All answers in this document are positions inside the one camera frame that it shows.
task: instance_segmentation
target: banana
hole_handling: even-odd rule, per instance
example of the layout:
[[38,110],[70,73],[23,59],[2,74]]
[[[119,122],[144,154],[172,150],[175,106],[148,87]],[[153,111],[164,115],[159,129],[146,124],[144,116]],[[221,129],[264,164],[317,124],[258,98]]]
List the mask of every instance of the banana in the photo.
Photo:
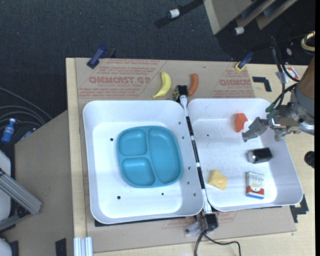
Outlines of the banana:
[[166,96],[171,88],[171,77],[167,72],[161,72],[161,80],[162,86],[159,91],[152,96],[153,99]]

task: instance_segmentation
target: blue bottle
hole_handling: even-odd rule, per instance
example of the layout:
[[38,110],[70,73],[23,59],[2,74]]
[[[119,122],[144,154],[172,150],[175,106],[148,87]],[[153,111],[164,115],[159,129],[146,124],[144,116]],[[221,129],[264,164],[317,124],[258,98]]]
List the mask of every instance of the blue bottle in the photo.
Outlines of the blue bottle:
[[15,132],[15,122],[16,120],[14,118],[10,118],[9,124],[4,128],[1,143],[6,144],[11,140]]

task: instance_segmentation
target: black floor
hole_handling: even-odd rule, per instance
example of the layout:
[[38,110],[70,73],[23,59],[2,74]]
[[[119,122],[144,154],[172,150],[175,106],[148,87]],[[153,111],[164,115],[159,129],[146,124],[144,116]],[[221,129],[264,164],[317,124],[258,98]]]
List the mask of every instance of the black floor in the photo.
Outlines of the black floor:
[[[251,62],[273,64],[268,47],[271,36],[279,42],[315,30],[315,0],[297,1],[263,30],[253,21],[238,36],[232,33],[235,21],[213,35],[203,4],[166,22],[168,10],[191,2],[0,0],[0,88],[36,104],[54,118],[67,109],[65,59],[92,57],[102,44],[115,47],[117,58],[195,61],[240,61],[248,51],[265,46],[254,51]],[[308,65],[311,61],[300,40],[280,45],[292,44],[289,64]],[[23,109],[11,106],[35,110],[0,90],[0,129],[11,117],[38,122],[30,115],[12,113]]]

